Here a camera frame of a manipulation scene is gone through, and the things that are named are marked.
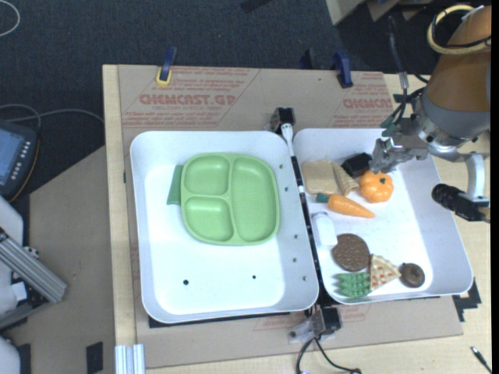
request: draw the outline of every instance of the chocolate donut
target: chocolate donut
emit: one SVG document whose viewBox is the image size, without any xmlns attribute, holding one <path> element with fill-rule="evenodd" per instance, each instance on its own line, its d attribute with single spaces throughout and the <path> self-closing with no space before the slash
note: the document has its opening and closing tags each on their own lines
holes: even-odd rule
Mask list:
<svg viewBox="0 0 499 374">
<path fill-rule="evenodd" d="M 338 244 L 331 253 L 338 266 L 347 271 L 359 271 L 369 265 L 369 248 L 358 235 L 339 235 Z"/>
<path fill-rule="evenodd" d="M 424 271 L 415 263 L 403 263 L 400 274 L 400 281 L 407 287 L 418 288 L 424 283 Z"/>
</svg>

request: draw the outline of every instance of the black floor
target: black floor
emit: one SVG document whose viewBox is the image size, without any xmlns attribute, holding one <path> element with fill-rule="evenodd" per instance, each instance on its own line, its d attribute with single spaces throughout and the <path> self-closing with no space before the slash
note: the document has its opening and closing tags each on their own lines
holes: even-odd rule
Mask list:
<svg viewBox="0 0 499 374">
<path fill-rule="evenodd" d="M 0 37 L 0 107 L 102 116 L 102 65 L 160 65 L 173 45 L 178 65 L 291 69 L 312 48 L 318 69 L 328 69 L 341 49 L 353 70 L 395 71 L 388 15 L 374 22 L 365 5 L 333 26 L 325 0 L 4 1 L 19 10 L 21 21 Z M 391 12 L 414 71 L 433 70 L 437 56 L 426 45 L 426 28 L 435 12 L 456 2 L 491 4 L 436 0 L 410 21 Z M 14 11 L 0 4 L 0 34 L 15 21 Z M 0 109 L 0 119 L 26 114 L 20 107 Z M 44 117 L 40 156 L 24 195 L 103 144 L 104 128 L 95 118 L 69 112 Z"/>
</svg>

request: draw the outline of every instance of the small brown donut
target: small brown donut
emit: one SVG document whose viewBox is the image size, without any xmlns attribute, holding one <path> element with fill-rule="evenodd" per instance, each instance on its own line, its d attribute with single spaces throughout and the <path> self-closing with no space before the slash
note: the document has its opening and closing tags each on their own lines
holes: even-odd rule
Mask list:
<svg viewBox="0 0 499 374">
<path fill-rule="evenodd" d="M 403 263 L 400 266 L 400 281 L 410 288 L 421 287 L 424 283 L 424 271 L 415 263 Z"/>
<path fill-rule="evenodd" d="M 334 261 L 347 271 L 359 271 L 369 265 L 370 252 L 367 244 L 358 235 L 342 234 L 332 249 Z"/>
</svg>

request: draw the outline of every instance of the green plate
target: green plate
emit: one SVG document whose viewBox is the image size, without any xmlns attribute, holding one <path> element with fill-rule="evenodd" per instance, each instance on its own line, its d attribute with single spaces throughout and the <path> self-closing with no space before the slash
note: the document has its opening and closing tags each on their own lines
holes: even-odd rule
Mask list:
<svg viewBox="0 0 499 374">
<path fill-rule="evenodd" d="M 203 242 L 255 245 L 279 228 L 274 172 L 248 155 L 203 153 L 189 159 L 182 169 L 180 205 L 187 230 Z"/>
</svg>

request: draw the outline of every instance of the orange pumpkin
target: orange pumpkin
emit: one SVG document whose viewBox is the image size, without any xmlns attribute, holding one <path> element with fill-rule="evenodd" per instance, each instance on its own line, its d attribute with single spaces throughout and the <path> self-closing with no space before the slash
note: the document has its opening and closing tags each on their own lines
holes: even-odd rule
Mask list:
<svg viewBox="0 0 499 374">
<path fill-rule="evenodd" d="M 371 203 L 388 201 L 393 193 L 393 181 L 387 174 L 379 171 L 366 171 L 359 180 L 359 191 Z"/>
</svg>

